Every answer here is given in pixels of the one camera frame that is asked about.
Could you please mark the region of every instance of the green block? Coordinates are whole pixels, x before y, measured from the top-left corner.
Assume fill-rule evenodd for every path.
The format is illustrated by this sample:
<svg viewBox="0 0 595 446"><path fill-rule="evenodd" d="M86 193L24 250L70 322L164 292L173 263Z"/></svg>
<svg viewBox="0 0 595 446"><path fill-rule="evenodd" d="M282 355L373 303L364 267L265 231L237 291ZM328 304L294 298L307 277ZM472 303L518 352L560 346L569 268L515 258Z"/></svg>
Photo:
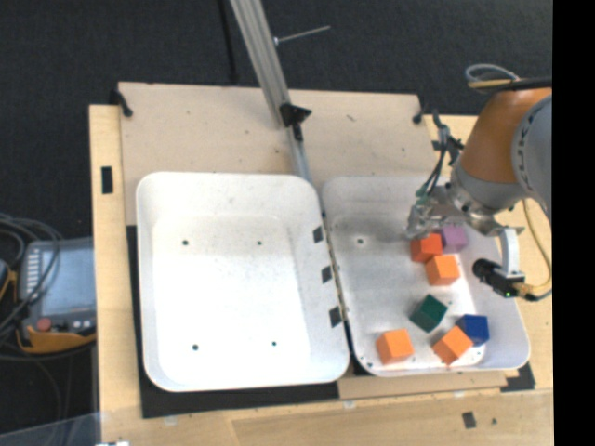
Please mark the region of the green block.
<svg viewBox="0 0 595 446"><path fill-rule="evenodd" d="M426 295L426 298L409 318L409 320L423 329L425 332L433 330L443 319L448 309L433 295Z"/></svg>

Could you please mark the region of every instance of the red button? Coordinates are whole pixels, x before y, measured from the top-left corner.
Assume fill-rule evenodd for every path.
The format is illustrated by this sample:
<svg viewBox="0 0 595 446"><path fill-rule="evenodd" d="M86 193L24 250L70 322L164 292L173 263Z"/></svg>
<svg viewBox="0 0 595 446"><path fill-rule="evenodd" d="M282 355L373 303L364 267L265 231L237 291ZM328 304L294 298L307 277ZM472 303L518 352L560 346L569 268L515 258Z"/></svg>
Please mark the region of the red button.
<svg viewBox="0 0 595 446"><path fill-rule="evenodd" d="M52 320L47 317L42 317L37 321L37 330L39 332L49 332L52 328Z"/></svg>

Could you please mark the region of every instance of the white tray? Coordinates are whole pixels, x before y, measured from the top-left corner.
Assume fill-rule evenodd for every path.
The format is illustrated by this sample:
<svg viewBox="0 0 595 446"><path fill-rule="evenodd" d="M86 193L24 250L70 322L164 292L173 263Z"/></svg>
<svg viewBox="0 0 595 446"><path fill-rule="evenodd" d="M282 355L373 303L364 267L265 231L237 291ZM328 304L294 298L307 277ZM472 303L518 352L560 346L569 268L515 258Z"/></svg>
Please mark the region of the white tray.
<svg viewBox="0 0 595 446"><path fill-rule="evenodd" d="M321 208L294 176L154 173L137 189L144 365L206 391L331 382L350 360Z"/></svg>
<svg viewBox="0 0 595 446"><path fill-rule="evenodd" d="M405 228L415 192L426 178L339 177L324 186L329 238L356 358L365 370L379 376L523 366L529 358L529 341L515 301L480 284L471 271L480 257L499 262L493 238L467 229L469 245L456 255L461 277L450 286L430 286L423 264L411 261ZM429 334L409 320L427 294L448 307ZM446 367L431 346L463 314L487 316L491 338ZM409 332L416 353L385 366L377 354L376 339L401 328Z"/></svg>

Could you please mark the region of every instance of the block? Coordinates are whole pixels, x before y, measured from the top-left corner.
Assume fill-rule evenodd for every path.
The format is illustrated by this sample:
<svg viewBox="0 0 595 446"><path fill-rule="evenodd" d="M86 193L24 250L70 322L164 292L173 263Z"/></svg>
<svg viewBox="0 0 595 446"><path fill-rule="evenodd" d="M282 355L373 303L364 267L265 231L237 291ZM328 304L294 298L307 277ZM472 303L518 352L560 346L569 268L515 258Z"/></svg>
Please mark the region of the block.
<svg viewBox="0 0 595 446"><path fill-rule="evenodd" d="M434 256L426 263L426 275L432 286L447 286L460 277L460 271L454 255Z"/></svg>
<svg viewBox="0 0 595 446"><path fill-rule="evenodd" d="M455 325L431 348L446 365L450 365L473 346L473 341Z"/></svg>
<svg viewBox="0 0 595 446"><path fill-rule="evenodd" d="M407 329L385 332L377 339L376 348L384 365L404 361L415 353Z"/></svg>
<svg viewBox="0 0 595 446"><path fill-rule="evenodd" d="M441 322L447 309L433 295L426 295L409 320L424 332L430 332Z"/></svg>
<svg viewBox="0 0 595 446"><path fill-rule="evenodd" d="M456 325L471 339L475 347L482 346L490 339L487 317L485 316L465 314L456 321Z"/></svg>
<svg viewBox="0 0 595 446"><path fill-rule="evenodd" d="M441 228L439 232L443 241L443 253L446 255L460 253L469 244L463 227L451 225Z"/></svg>
<svg viewBox="0 0 595 446"><path fill-rule="evenodd" d="M443 253L443 239L440 233L431 233L426 238L411 240L411 260L426 263L433 256Z"/></svg>

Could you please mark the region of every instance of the orange block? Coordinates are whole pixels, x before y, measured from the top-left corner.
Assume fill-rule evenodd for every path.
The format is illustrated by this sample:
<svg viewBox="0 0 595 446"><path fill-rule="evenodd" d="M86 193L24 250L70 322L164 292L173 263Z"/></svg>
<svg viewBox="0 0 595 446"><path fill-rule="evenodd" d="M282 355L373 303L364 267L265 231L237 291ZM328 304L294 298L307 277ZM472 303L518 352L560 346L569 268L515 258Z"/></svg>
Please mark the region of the orange block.
<svg viewBox="0 0 595 446"><path fill-rule="evenodd" d="M432 286L447 286L461 275L454 255L434 256L426 263L426 274Z"/></svg>
<svg viewBox="0 0 595 446"><path fill-rule="evenodd" d="M384 365L403 361L415 353L407 329L385 332L377 339L376 348Z"/></svg>
<svg viewBox="0 0 595 446"><path fill-rule="evenodd" d="M473 341L467 337L458 325L455 325L431 348L446 365L450 365L453 361L459 359L472 345Z"/></svg>
<svg viewBox="0 0 595 446"><path fill-rule="evenodd" d="M411 240L411 260L425 263L433 256L443 253L443 239L439 233L431 233L421 240Z"/></svg>

